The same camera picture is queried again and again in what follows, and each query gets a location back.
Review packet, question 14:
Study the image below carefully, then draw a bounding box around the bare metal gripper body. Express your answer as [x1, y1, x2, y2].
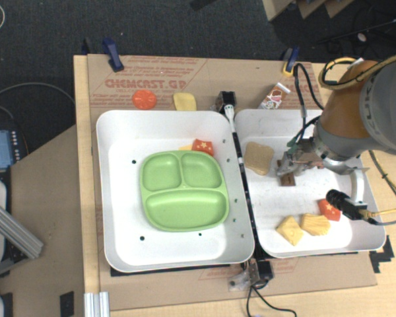
[284, 143, 358, 176]

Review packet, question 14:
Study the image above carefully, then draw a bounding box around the brown chocolate biscuit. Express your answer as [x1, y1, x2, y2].
[277, 158, 297, 188]

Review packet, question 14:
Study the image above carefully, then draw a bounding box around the tan bread slice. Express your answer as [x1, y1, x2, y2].
[243, 141, 275, 177]

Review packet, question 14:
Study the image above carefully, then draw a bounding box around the white plastic tray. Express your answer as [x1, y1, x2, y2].
[233, 108, 387, 259]
[95, 109, 256, 273]

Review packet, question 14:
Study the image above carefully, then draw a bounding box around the thin black and white rod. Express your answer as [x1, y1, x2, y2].
[224, 104, 262, 261]

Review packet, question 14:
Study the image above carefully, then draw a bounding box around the red pizza slice yellow star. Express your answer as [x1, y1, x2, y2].
[191, 138, 215, 158]
[317, 198, 342, 222]

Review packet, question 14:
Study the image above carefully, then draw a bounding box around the yellow ridged chip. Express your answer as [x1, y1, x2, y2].
[299, 212, 332, 237]

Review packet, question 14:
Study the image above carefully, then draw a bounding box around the yellow cheese wedge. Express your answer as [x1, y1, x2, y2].
[275, 215, 305, 247]

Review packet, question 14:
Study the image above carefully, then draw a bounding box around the small white and brown carton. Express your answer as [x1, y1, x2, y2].
[257, 82, 292, 110]

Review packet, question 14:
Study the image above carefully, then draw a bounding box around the green divided plate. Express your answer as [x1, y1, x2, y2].
[139, 150, 230, 233]

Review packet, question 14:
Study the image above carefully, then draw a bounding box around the yellow rounded slab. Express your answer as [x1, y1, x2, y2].
[172, 92, 198, 112]

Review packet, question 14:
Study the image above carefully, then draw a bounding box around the brown cardboard board red print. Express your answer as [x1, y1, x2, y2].
[86, 53, 379, 312]

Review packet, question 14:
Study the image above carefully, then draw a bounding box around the orange round disc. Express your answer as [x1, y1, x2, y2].
[131, 89, 158, 111]

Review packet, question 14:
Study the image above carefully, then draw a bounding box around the black cylinder on white bracket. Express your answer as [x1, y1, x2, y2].
[325, 166, 370, 221]

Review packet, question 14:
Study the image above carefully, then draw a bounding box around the black block with thin wires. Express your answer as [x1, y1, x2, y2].
[217, 90, 237, 112]
[255, 259, 275, 282]

